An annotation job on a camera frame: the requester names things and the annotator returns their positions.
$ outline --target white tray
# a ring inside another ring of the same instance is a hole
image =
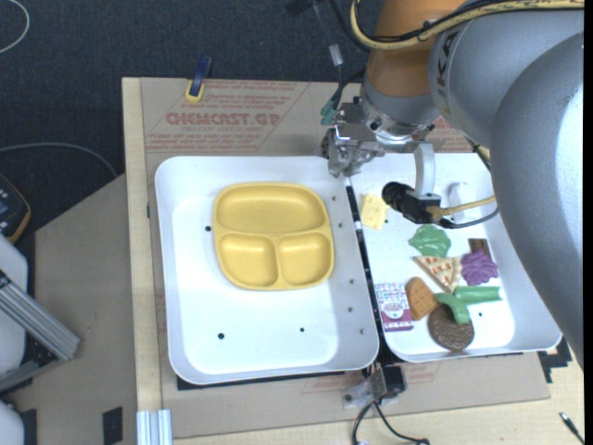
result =
[[[476,198],[492,195],[490,173],[475,154],[436,154],[435,193],[448,206],[448,187],[466,182]],[[350,178],[361,205],[366,194],[381,196],[388,182],[414,186],[415,165],[412,154],[390,154],[375,159],[362,167],[361,173]],[[494,204],[480,208],[486,215]],[[364,240],[375,285],[405,284],[419,276],[434,292],[442,292],[435,282],[413,261],[420,252],[409,245],[420,226],[390,210],[381,231],[363,227]],[[460,356],[480,356],[553,348],[561,339],[543,301],[537,294],[520,263],[499,216],[488,222],[462,229],[446,230],[451,239],[448,256],[462,256],[470,252],[468,239],[486,238],[493,261],[498,265],[499,278],[486,286],[501,286],[502,301],[470,305],[475,337],[470,346],[453,353],[438,346],[430,337],[427,318],[413,322],[411,330],[388,331],[385,340],[389,348],[402,360],[425,362]],[[466,285],[461,279],[460,285]]]
[[[212,223],[222,188],[303,184],[328,210],[334,269],[317,286],[257,291],[233,285],[216,257]],[[170,362],[179,377],[216,384],[358,370],[378,352],[371,299],[341,180],[318,157],[175,157],[155,178]]]

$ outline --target table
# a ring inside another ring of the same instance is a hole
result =
[[[139,411],[163,407],[158,358],[158,335],[149,220],[146,217],[144,127],[141,81],[122,80],[126,178],[132,266],[132,307],[136,399]],[[415,413],[392,417],[399,432],[428,437],[431,443],[577,443],[559,417],[567,413],[584,434],[584,376],[575,362],[555,369],[549,385],[551,398],[496,406],[437,413]],[[176,444],[230,443],[349,443],[351,421],[314,426],[292,426],[209,437],[176,439]],[[365,420],[359,439],[370,443],[394,443],[394,437],[378,418]]]

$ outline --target yellow plate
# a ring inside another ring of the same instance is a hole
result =
[[[243,288],[315,286],[334,268],[327,209],[317,193],[300,184],[223,189],[214,202],[213,232],[222,271]]]

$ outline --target chocolate cookie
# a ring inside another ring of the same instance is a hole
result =
[[[428,331],[438,345],[451,351],[465,350],[474,336],[472,320],[458,324],[447,305],[439,305],[430,313]]]

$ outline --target blue and yellow clamp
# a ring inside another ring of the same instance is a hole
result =
[[[197,70],[194,79],[187,84],[185,90],[185,100],[190,104],[197,104],[204,94],[204,79],[210,75],[212,68],[212,57],[208,55],[200,56],[197,63]]]

